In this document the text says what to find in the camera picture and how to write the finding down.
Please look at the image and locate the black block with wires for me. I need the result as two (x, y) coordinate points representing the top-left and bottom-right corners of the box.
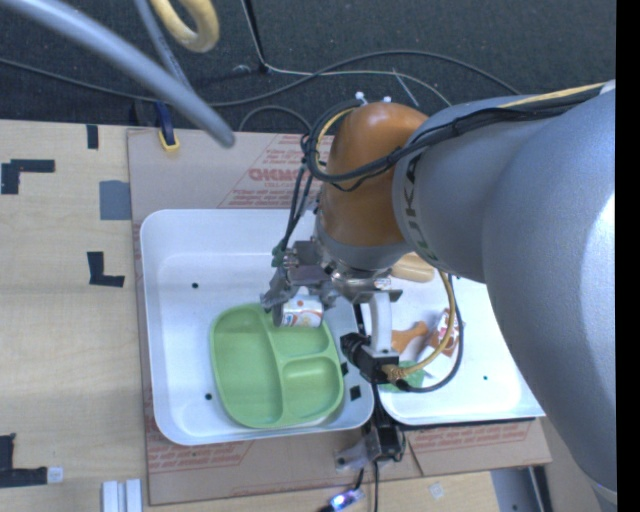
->
(333, 422), (407, 475)

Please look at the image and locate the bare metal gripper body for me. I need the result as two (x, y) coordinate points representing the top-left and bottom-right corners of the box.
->
(272, 239), (404, 307)

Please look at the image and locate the tan toy bread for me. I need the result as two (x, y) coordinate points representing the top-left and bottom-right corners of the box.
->
(390, 251), (437, 285)

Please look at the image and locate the black cylinder on white bracket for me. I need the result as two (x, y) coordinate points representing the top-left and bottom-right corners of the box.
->
(339, 291), (402, 386)

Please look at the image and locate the orange toy carrot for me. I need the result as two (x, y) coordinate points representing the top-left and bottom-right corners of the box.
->
(390, 320), (432, 353)

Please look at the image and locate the white and orange small can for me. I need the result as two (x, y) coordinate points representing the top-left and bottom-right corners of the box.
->
(280, 293), (325, 330)

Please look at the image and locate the green divided plate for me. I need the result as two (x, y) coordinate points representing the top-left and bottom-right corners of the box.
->
(209, 302), (347, 431)

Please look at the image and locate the brown cardboard board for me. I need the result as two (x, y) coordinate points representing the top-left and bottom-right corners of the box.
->
(125, 127), (555, 507)

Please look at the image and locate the white plastic tray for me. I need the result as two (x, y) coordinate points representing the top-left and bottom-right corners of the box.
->
(139, 207), (376, 447)
(373, 269), (547, 428)

